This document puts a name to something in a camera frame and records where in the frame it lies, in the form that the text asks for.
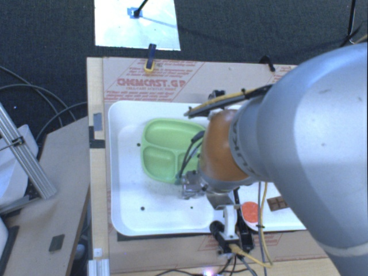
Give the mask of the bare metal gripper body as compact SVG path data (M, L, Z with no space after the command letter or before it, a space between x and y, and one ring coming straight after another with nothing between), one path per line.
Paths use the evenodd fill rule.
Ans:
M202 176L196 170L188 171L179 179L182 186L181 197L184 200L200 198L206 194L208 184L202 180Z

